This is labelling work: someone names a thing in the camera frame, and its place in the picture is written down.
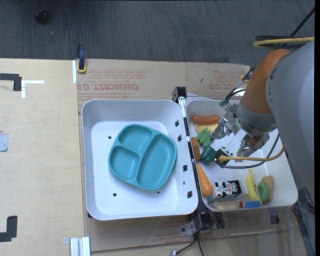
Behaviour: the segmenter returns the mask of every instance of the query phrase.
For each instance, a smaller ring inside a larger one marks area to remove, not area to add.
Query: teal plate
[[[143,190],[157,190],[168,180],[177,157],[170,137],[141,124],[124,127],[108,157],[111,172]]]

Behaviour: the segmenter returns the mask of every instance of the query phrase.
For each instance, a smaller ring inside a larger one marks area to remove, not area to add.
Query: gray carpet
[[[289,36],[315,0],[0,0],[0,58],[73,60],[79,44],[95,59],[237,63],[255,67],[270,50],[260,35]],[[315,36],[315,14],[298,37]]]

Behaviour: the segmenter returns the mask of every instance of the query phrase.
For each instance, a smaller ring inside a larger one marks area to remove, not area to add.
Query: black bracket
[[[0,233],[0,242],[11,242],[12,238],[17,237],[18,217],[9,216],[6,221],[6,232]]]
[[[0,80],[13,81],[13,90],[15,92],[21,92],[22,77],[19,74],[0,73]]]

